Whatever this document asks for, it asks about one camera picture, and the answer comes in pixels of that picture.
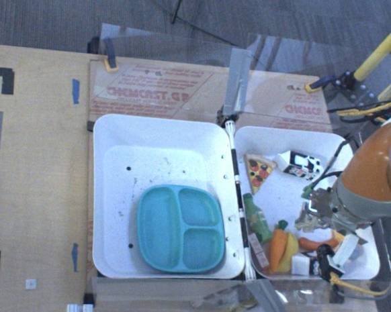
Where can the orange toy sausage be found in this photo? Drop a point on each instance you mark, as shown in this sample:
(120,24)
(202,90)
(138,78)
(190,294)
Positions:
(313,244)

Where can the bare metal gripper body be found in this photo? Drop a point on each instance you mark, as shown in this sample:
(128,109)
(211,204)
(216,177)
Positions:
(323,202)

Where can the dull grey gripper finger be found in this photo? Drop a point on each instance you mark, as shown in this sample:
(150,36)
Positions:
(316,225)
(302,219)

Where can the black cylinder on white bracket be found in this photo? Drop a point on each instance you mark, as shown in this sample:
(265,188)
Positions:
(343,251)

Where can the black and white carton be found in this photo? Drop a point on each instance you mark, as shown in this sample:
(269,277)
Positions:
(299,165)

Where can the blue divided plate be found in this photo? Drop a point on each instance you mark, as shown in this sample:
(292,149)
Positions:
(163,227)

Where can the yellow banana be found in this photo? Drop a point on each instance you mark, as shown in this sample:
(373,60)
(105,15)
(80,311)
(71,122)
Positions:
(290,250)

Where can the brown cardboard board, red print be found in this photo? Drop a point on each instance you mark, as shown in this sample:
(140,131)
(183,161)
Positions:
(160,92)

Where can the red and white packet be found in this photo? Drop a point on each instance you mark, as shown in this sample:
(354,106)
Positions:
(258,251)

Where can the white plastic tray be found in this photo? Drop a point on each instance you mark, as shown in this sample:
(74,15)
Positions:
(279,205)
(121,196)

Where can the orange toy carrot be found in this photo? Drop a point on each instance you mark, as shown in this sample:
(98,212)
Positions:
(277,247)

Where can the green toy bottle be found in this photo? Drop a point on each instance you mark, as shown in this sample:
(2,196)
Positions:
(259,222)

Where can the toy pizza slice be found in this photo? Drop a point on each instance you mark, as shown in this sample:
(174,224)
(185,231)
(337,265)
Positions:
(258,172)

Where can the thin black and white rod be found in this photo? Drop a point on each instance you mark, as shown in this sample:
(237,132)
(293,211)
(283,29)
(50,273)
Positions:
(236,175)

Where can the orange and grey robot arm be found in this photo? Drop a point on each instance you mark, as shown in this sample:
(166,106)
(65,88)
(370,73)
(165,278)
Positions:
(366,165)

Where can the white cube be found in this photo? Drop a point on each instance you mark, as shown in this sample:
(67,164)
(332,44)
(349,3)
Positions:
(299,265)

